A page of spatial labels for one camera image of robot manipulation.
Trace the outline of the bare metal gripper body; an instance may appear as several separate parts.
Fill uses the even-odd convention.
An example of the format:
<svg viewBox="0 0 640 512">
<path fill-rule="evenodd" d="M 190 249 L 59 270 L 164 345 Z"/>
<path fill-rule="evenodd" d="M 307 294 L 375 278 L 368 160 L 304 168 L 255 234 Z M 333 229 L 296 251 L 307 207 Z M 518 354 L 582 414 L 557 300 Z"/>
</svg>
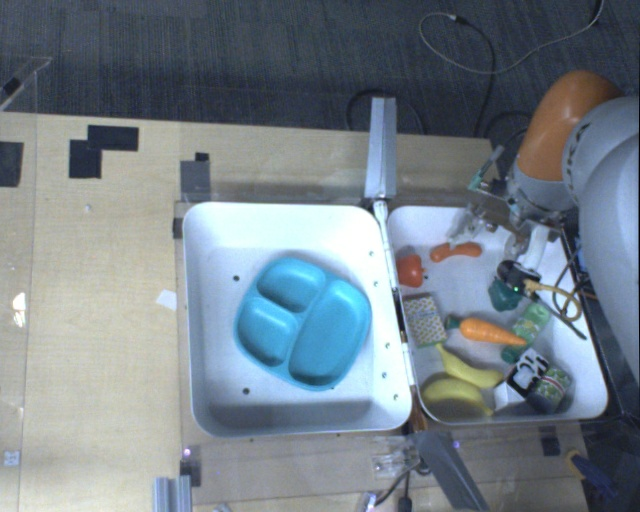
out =
<svg viewBox="0 0 640 512">
<path fill-rule="evenodd" d="M 491 192 L 482 179 L 473 178 L 468 190 L 480 195 L 480 204 L 499 212 L 513 226 L 525 223 L 554 225 L 561 214 L 561 182 L 510 178 L 503 190 Z"/>
</svg>

